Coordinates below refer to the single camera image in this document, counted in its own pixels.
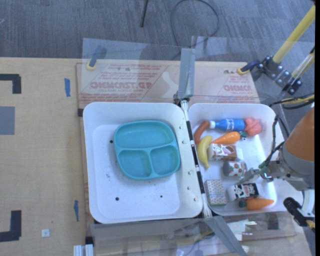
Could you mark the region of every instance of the pink object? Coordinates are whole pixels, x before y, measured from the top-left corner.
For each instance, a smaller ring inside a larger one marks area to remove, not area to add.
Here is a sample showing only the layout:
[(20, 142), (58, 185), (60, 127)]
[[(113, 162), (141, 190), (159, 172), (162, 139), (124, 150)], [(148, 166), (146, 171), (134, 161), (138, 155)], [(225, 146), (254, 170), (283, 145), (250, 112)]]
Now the pink object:
[(244, 131), (249, 136), (257, 135), (262, 130), (259, 120), (253, 120), (251, 117), (249, 117), (244, 120), (244, 123), (245, 123)]

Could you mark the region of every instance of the yellow pipe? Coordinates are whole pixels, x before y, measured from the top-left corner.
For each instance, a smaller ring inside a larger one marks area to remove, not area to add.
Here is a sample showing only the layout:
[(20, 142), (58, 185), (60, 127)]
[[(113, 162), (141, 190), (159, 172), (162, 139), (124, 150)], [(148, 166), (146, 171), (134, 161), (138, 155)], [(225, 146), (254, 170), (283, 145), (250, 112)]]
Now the yellow pipe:
[(303, 62), (296, 67), (296, 69), (292, 72), (292, 77), (294, 79), (299, 79), (304, 72), (315, 62), (315, 54), (316, 51), (309, 53), (309, 55), (303, 60)]
[(307, 12), (304, 18), (300, 21), (300, 23), (296, 26), (291, 35), (287, 38), (281, 48), (277, 51), (277, 53), (273, 56), (272, 60), (279, 64), (281, 60), (286, 56), (286, 54), (290, 51), (292, 46), (299, 40), (299, 38), (303, 35), (303, 33), (307, 30), (307, 28), (311, 25), (316, 17), (316, 5), (314, 4), (311, 9)]

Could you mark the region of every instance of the gray square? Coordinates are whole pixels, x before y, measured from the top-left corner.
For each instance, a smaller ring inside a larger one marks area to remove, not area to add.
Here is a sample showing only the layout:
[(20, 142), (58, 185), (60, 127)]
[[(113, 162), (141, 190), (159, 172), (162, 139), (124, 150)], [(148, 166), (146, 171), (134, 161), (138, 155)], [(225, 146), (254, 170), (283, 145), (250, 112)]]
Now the gray square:
[(0, 135), (15, 134), (15, 107), (0, 106)]

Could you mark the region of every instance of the white bottle cap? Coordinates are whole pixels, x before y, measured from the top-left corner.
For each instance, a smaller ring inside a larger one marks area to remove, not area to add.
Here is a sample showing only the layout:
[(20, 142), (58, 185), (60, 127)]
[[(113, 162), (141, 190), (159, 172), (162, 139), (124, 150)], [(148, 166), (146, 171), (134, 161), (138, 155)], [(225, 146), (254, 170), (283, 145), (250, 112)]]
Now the white bottle cap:
[(215, 121), (210, 121), (210, 129), (216, 128), (216, 122)]

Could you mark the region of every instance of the wooden table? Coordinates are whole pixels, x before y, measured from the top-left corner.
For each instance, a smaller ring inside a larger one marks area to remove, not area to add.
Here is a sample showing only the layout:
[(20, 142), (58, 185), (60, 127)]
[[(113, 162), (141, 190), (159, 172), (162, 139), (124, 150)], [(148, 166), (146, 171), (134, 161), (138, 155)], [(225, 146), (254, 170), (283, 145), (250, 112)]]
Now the wooden table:
[[(21, 93), (13, 93), (11, 81), (0, 81), (0, 117), (10, 107), (14, 120), (9, 134), (0, 133), (0, 237), (12, 228), (12, 211), (21, 211), (21, 234), (0, 242), (2, 256), (67, 256), (74, 245), (85, 244), (88, 216), (76, 72), (81, 62), (0, 58), (1, 74), (21, 77)], [(279, 255), (281, 250), (288, 255), (289, 249), (310, 255), (302, 228), (295, 228), (293, 237), (243, 245), (252, 255)], [(42, 237), (47, 230), (49, 236)]]

